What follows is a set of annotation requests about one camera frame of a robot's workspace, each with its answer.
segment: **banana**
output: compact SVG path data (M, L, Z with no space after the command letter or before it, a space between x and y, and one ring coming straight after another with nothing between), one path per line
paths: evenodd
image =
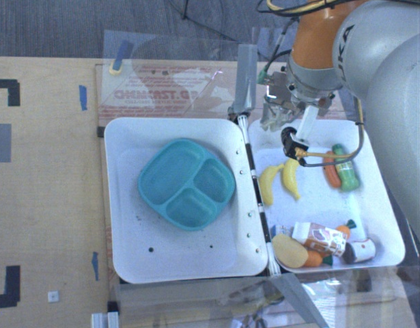
M272 182L284 164L268 166L258 178L258 185L265 205L273 204Z
M288 189L295 200L300 198L298 192L298 183L296 182L296 169L298 169L299 162L296 159L289 158L285 162L283 173L281 174L281 182L284 187Z

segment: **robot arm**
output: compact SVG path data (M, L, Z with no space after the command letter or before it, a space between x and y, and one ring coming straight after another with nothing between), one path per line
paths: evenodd
M268 6L275 14L295 15L284 14L272 0ZM278 125L303 112L302 132L282 134L286 155L300 159L294 149L307 151L308 126L326 110L332 91L345 87L365 109L380 171L420 239L420 1L349 0L331 7L301 16L285 86L279 87L276 74L270 77L283 100L270 87L273 98L265 97L262 126L275 122L271 106L272 113L279 105L285 114Z

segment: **brown oval toy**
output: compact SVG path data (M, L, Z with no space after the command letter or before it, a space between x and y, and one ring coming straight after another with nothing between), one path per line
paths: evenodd
M277 260L287 267L297 269L308 259L308 252L302 244L285 234L272 238L273 251Z

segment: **gray square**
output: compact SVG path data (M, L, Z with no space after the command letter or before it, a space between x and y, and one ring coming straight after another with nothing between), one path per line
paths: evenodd
M0 163L11 161L11 124L0 124Z

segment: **white tray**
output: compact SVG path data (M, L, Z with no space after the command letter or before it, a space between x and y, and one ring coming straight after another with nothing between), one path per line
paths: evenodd
M298 128L299 124L300 120L295 120L285 126ZM283 153L281 131L264 131L259 121L255 121L250 125L248 134L258 176L269 165L278 165L288 159ZM325 153L337 143L345 145L348 152L352 152L359 143L358 128L354 122L347 120L316 120L309 143L310 152ZM321 158L314 157L306 159L308 163L322 161ZM362 150L354 159L354 166L361 186L346 193L329 187L322 167L299 167L296 179L301 198L298 201L283 189L278 175L272 185L274 204L264 206L268 226L290 228L296 221L300 221L316 222L335 228L353 219L357 227L351 230L350 241L371 238L376 244L376 257L357 264L346 264L334 257L333 267L323 264L316 268L286 268L288 271L312 273L394 266L404 259L402 235L367 134Z
M140 197L146 163L173 139L189 138L228 166L236 190L216 221L184 231ZM268 262L241 130L228 120L118 118L104 133L117 274L134 284L256 275Z

